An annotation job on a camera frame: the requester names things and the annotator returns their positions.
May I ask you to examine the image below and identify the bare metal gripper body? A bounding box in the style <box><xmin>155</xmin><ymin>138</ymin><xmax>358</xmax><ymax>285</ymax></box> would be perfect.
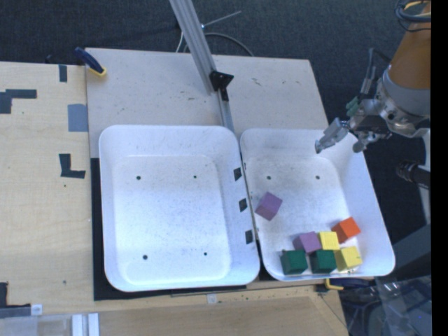
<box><xmin>349</xmin><ymin>97</ymin><xmax>431</xmax><ymax>143</ymax></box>

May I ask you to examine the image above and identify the white plastic tray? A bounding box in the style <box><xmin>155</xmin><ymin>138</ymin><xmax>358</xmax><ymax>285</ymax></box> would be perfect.
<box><xmin>239</xmin><ymin>127</ymin><xmax>397</xmax><ymax>283</ymax></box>
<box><xmin>98</xmin><ymin>124</ymin><xmax>261</xmax><ymax>293</ymax></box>

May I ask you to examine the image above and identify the orange cube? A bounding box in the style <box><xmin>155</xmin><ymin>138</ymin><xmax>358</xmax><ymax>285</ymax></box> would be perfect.
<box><xmin>330</xmin><ymin>217</ymin><xmax>362</xmax><ymax>244</ymax></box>

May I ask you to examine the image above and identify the purple cube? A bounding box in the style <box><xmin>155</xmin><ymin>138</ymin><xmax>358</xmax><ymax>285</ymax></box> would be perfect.
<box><xmin>292</xmin><ymin>231</ymin><xmax>323</xmax><ymax>256</ymax></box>
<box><xmin>254</xmin><ymin>191</ymin><xmax>284</xmax><ymax>222</ymax></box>

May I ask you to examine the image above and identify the yellow cube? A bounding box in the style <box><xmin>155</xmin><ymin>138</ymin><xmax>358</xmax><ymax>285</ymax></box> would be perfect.
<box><xmin>317</xmin><ymin>231</ymin><xmax>341</xmax><ymax>252</ymax></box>
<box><xmin>334</xmin><ymin>246</ymin><xmax>363</xmax><ymax>272</ymax></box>

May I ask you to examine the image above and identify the green cube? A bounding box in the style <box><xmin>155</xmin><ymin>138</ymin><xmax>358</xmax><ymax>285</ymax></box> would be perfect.
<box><xmin>310</xmin><ymin>249</ymin><xmax>338</xmax><ymax>274</ymax></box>
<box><xmin>279</xmin><ymin>249</ymin><xmax>309</xmax><ymax>276</ymax></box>

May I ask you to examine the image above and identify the pale wood board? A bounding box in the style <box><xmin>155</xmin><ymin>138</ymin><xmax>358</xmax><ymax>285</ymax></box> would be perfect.
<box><xmin>85</xmin><ymin>47</ymin><xmax>340</xmax><ymax>312</ymax></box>

